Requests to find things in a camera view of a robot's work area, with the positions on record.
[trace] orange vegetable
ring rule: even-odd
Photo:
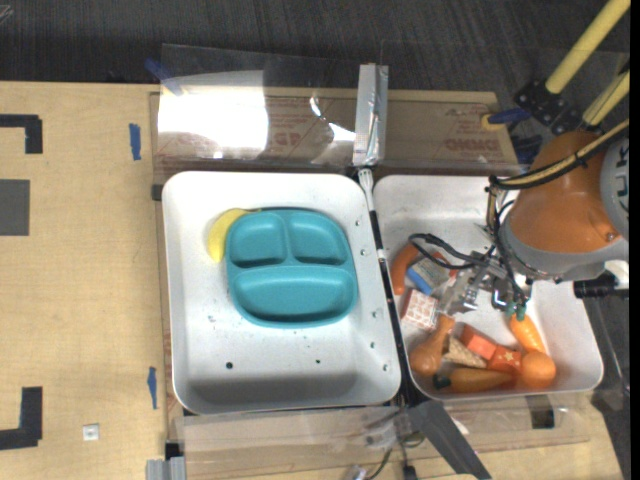
[[[524,320],[520,322],[516,315],[513,314],[509,320],[509,327],[518,340],[518,343],[520,343],[522,348],[527,352],[536,351],[542,352],[543,354],[547,353],[544,343],[542,342],[542,337],[528,315],[525,315]]]
[[[522,359],[520,376],[530,388],[546,388],[556,378],[556,364],[544,352],[529,352]]]
[[[412,243],[408,243],[394,258],[389,274],[391,275],[391,286],[395,295],[404,293],[404,277],[407,274],[407,269],[419,254],[420,251]]]
[[[478,393],[497,388],[513,380],[513,376],[494,370],[456,368],[449,376],[454,393]]]
[[[409,364],[414,372],[425,377],[431,377],[437,373],[442,362],[444,340],[455,324],[456,321],[453,318],[443,314],[438,315],[436,330],[409,354]]]

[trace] clear plastic sheet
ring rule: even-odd
[[[175,45],[148,67],[162,81],[156,171],[339,171],[377,163],[384,150],[382,70],[371,77],[349,61]]]
[[[554,396],[538,403],[536,407],[523,398],[482,406],[454,404],[447,411],[478,453],[589,440],[584,396]],[[402,461],[401,442],[409,461],[440,456],[428,440],[403,424],[406,410],[367,407],[187,416],[177,421],[177,433],[189,477],[217,480],[325,470],[323,478],[342,480],[354,465],[375,470],[387,451],[390,462]],[[546,426],[532,410],[544,413]]]
[[[534,118],[485,126],[518,109],[516,95],[544,81],[567,50],[383,42],[388,92],[360,91],[361,64],[165,45],[155,146],[160,181],[184,170],[346,172],[380,165],[430,173],[514,174],[554,136]],[[596,51],[562,92],[575,111],[567,129],[615,84],[628,54]],[[387,103],[376,108],[376,101]],[[367,124],[362,128],[366,111]],[[628,98],[603,127],[628,115]],[[379,135],[364,155],[358,141]]]

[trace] metal bracket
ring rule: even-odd
[[[187,478],[184,457],[174,457],[167,462],[162,459],[148,460],[145,473],[146,480],[186,480]]]
[[[575,130],[582,122],[582,114],[560,94],[553,94],[544,81],[534,80],[514,98],[516,104],[533,118],[551,129],[554,135]]]
[[[353,165],[374,165],[384,157],[388,88],[387,66],[360,66]]]

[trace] black clamp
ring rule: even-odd
[[[544,81],[529,83],[515,95],[514,101],[554,135],[575,130],[582,123],[582,114],[560,94],[549,92]]]

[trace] white sink basin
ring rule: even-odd
[[[162,194],[173,383],[199,414],[381,404],[401,374],[364,193],[328,174],[186,172]],[[235,309],[224,261],[207,254],[211,224],[231,208],[322,212],[347,236],[358,300],[342,320],[259,326]]]

